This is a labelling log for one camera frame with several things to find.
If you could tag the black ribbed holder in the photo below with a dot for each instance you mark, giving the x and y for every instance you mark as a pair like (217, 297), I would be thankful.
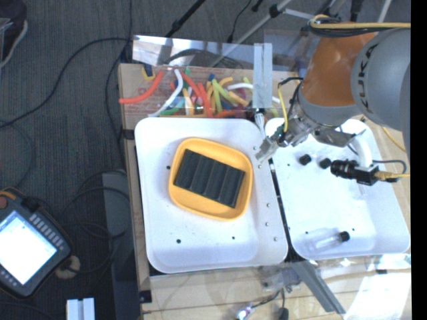
(210, 178)

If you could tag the clear plastic bottle black cap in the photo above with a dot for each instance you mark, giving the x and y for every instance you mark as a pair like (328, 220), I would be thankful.
(330, 241)

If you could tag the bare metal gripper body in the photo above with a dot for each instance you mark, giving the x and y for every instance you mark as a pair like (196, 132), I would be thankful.
(297, 132)

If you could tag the short white foam tube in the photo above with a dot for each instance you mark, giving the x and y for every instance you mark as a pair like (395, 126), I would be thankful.
(240, 86)

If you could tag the yellow-green foam tube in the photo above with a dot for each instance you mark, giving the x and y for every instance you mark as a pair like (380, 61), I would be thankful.
(217, 95)

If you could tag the person's foot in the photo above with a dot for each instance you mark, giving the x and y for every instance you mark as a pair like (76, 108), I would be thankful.
(13, 28)

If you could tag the red foam tube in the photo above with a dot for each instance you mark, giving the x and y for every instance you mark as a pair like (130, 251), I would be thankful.
(205, 100)

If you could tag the yellow plate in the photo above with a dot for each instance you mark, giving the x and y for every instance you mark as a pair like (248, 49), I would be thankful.
(187, 198)

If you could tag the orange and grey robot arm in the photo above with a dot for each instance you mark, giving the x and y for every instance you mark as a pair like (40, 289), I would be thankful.
(333, 75)

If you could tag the black cylinder on white bracket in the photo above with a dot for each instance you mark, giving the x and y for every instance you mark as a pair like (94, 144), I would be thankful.
(350, 169)

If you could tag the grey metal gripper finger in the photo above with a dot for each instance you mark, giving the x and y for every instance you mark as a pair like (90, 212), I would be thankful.
(272, 142)
(262, 152)

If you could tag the long orange foam tube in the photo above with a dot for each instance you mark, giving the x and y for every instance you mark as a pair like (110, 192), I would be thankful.
(143, 96)

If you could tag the white plastic tray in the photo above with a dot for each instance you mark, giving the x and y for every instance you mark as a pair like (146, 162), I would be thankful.
(200, 242)
(333, 205)

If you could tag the small black cap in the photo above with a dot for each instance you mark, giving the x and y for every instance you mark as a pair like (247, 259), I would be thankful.
(305, 159)
(325, 163)

